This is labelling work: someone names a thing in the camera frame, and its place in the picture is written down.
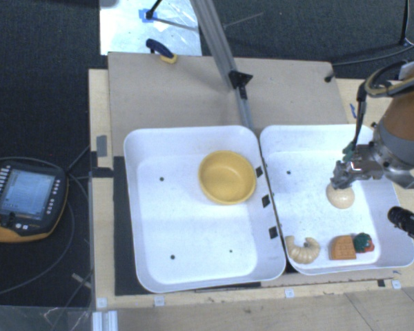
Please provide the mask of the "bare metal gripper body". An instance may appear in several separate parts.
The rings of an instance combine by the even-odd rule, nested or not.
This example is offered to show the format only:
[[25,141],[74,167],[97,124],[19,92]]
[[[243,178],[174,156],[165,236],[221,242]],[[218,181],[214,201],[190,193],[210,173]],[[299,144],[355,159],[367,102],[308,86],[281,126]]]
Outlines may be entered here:
[[391,160],[391,151],[378,142],[354,144],[350,142],[343,150],[343,158],[335,164],[331,186],[335,190],[347,189],[355,181],[381,179],[385,163]]

